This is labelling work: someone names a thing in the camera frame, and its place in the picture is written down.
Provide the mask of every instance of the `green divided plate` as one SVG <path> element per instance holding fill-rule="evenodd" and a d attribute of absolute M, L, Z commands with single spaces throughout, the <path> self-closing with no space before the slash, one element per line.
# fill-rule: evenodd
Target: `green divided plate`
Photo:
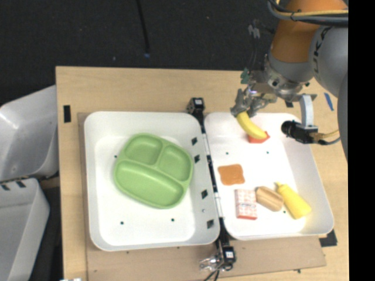
<path fill-rule="evenodd" d="M 180 146 L 158 136 L 139 133 L 120 151 L 114 168 L 117 187 L 156 208 L 178 205 L 193 176 L 193 160 Z"/>

